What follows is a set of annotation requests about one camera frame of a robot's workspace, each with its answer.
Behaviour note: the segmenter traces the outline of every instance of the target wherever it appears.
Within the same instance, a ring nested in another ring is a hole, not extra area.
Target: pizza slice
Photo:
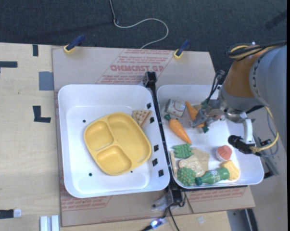
[[[151,110],[133,110],[132,117],[142,127],[151,114]]]

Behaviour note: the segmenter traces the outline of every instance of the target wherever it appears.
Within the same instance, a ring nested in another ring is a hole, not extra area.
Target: table surface
[[[0,219],[0,230],[38,230],[39,217],[59,215],[59,175],[54,91],[39,91],[38,73],[52,72],[50,45],[0,43],[0,209],[21,209],[19,218]],[[33,106],[50,123],[34,122]],[[175,216],[181,231],[231,231],[226,211]],[[142,230],[153,219],[60,227],[60,230]],[[171,217],[159,230],[176,230]]]

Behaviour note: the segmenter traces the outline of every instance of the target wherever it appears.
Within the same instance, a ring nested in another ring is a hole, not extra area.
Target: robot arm
[[[192,127],[203,122],[209,126],[221,117],[243,123],[244,138],[232,135],[228,141],[247,153],[245,148],[253,147],[255,143],[252,138],[252,124],[246,118],[245,112],[256,106],[265,106],[287,151],[286,42],[265,46],[236,45],[227,54],[235,61],[219,89],[218,98],[210,99],[210,93],[191,123]]]

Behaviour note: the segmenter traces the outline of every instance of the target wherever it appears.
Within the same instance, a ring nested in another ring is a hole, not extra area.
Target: toy carrot
[[[198,110],[195,109],[188,101],[185,101],[185,106],[187,107],[188,112],[189,112],[189,116],[190,116],[191,120],[193,121],[196,118]],[[205,125],[205,123],[201,123],[201,124],[197,125],[196,127],[202,128],[204,125]]]
[[[170,115],[165,115],[164,118],[169,121],[170,129],[181,139],[183,139],[186,143],[192,144],[188,134],[184,130],[183,126],[177,119],[172,119]]]

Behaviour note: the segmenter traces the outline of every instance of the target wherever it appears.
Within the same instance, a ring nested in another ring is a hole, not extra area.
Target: green bottle
[[[203,183],[214,184],[220,180],[227,180],[229,178],[229,171],[225,167],[215,170],[208,170],[202,177],[196,177],[195,183],[199,186]]]

